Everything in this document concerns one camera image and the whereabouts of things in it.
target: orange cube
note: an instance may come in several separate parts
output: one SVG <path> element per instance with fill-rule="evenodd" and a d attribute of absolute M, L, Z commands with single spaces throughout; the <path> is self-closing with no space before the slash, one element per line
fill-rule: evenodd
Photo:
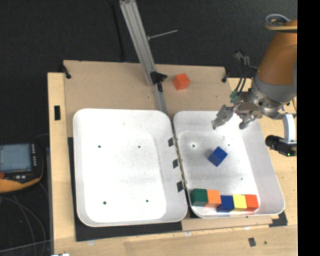
<path fill-rule="evenodd" d="M 177 74 L 173 79 L 173 84 L 177 90 L 186 89 L 190 80 L 186 73 Z"/>
<path fill-rule="evenodd" d="M 258 197 L 255 194 L 245 194 L 246 211 L 254 212 L 259 208 Z"/>
<path fill-rule="evenodd" d="M 207 189 L 208 203 L 204 207 L 218 207 L 221 205 L 221 196 L 219 190 Z"/>

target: wooden surface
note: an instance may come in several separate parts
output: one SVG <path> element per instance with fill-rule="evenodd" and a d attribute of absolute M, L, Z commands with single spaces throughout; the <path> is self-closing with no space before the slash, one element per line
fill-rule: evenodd
<path fill-rule="evenodd" d="M 116 63 L 112 71 L 121 74 L 123 66 L 129 67 L 127 63 Z M 134 70 L 139 70 L 139 64 L 134 64 Z M 171 65 L 157 65 L 157 71 L 167 74 L 165 71 L 172 69 Z M 163 84 L 166 93 L 165 100 L 168 111 L 178 111 L 179 108 L 191 110 L 190 102 L 192 99 L 199 99 L 196 104 L 207 106 L 207 110 L 218 110 L 212 107 L 212 98 L 201 91 L 201 86 L 205 87 L 212 83 L 212 79 L 217 81 L 223 76 L 224 69 L 220 67 L 193 67 L 180 66 L 175 67 L 174 72 L 179 70 L 188 70 L 193 74 L 192 93 L 188 89 L 181 91 L 179 97 L 181 101 L 189 97 L 188 101 L 181 106 L 178 101 L 171 102 L 177 97 L 170 98 L 170 93 L 178 94 L 172 88 L 172 77 L 168 77 Z M 143 73 L 127 72 L 132 76 L 137 76 L 137 81 L 132 86 L 144 84 Z M 270 157 L 276 171 L 284 199 L 285 214 L 288 220 L 287 226 L 269 227 L 273 219 L 278 216 L 259 216 L 255 217 L 236 217 L 235 219 L 216 219 L 216 220 L 199 220 L 186 217 L 182 221 L 183 231 L 174 233 L 164 233 L 155 235 L 140 235 L 129 237 L 117 237 L 109 239 L 99 239 L 95 241 L 76 242 L 73 201 L 71 192 L 71 178 L 69 169 L 68 144 L 67 144 L 67 114 L 66 114 L 66 97 L 65 97 L 66 79 L 63 73 L 48 74 L 48 104 L 50 118 L 50 153 L 51 153 L 51 172 L 52 172 L 52 207 L 53 207 L 53 239 L 54 252 L 60 254 L 63 252 L 71 255 L 297 255 L 298 254 L 298 213 L 297 213 L 297 158 L 284 157 L 279 153 L 270 150 Z M 234 88 L 238 79 L 229 78 L 228 82 L 221 86 Z M 221 97 L 218 105 L 229 102 L 228 98 Z M 55 120 L 54 106 L 60 106 L 61 119 Z M 287 112 L 294 111 L 291 105 L 287 107 Z M 284 136 L 282 121 L 270 120 L 266 117 L 259 120 L 262 132 L 267 135 Z M 256 246 L 251 247 L 248 239 L 254 238 Z"/>

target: white tray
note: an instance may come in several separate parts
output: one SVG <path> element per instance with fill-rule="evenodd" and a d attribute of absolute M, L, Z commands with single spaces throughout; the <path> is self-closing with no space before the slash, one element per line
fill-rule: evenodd
<path fill-rule="evenodd" d="M 188 211 L 172 124 L 158 110 L 73 117 L 77 214 L 91 227 L 178 222 Z"/>
<path fill-rule="evenodd" d="M 254 215 L 281 213 L 285 201 L 259 122 L 255 120 L 241 130 L 242 120 L 233 115 L 230 121 L 213 130 L 211 121 L 217 113 L 181 111 L 173 118 L 187 191 L 212 189 L 219 190 L 221 195 L 256 194 L 260 207 Z M 217 147 L 228 154 L 218 167 L 208 160 Z M 191 208 L 205 219 L 250 214 L 247 211 L 222 213 L 200 206 Z"/>

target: black clamp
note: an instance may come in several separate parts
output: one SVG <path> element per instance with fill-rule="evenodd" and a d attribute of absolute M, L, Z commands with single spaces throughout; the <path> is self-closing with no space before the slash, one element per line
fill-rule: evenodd
<path fill-rule="evenodd" d="M 152 79 L 152 83 L 154 85 L 157 85 L 158 86 L 158 91 L 159 92 L 163 92 L 163 89 L 162 89 L 162 82 L 168 77 L 167 75 L 165 74 L 161 74 L 161 73 L 158 73 L 158 72 L 155 72 L 155 71 L 152 71 L 150 73 L 150 76 L 151 76 L 151 79 Z"/>

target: block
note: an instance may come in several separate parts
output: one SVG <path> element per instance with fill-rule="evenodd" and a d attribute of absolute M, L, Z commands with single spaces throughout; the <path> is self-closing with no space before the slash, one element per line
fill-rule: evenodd
<path fill-rule="evenodd" d="M 205 207 L 216 208 L 221 205 L 221 196 L 219 190 L 207 189 L 206 193 L 208 196 L 208 203 L 205 205 Z"/>
<path fill-rule="evenodd" d="M 258 197 L 256 194 L 245 194 L 246 211 L 254 212 L 259 208 Z"/>
<path fill-rule="evenodd" d="M 190 193 L 192 206 L 205 206 L 208 203 L 207 190 L 203 188 L 195 188 Z"/>
<path fill-rule="evenodd" d="M 221 195 L 221 204 L 216 208 L 217 213 L 230 213 L 235 208 L 232 195 Z"/>
<path fill-rule="evenodd" d="M 173 79 L 173 84 L 177 90 L 182 90 L 188 87 L 190 80 L 186 73 L 177 74 Z"/>
<path fill-rule="evenodd" d="M 218 146 L 209 156 L 208 160 L 211 163 L 213 163 L 216 167 L 218 167 L 227 155 L 228 154 L 221 147 Z"/>
<path fill-rule="evenodd" d="M 243 194 L 233 194 L 234 209 L 233 212 L 243 212 L 247 210 L 246 197 Z"/>

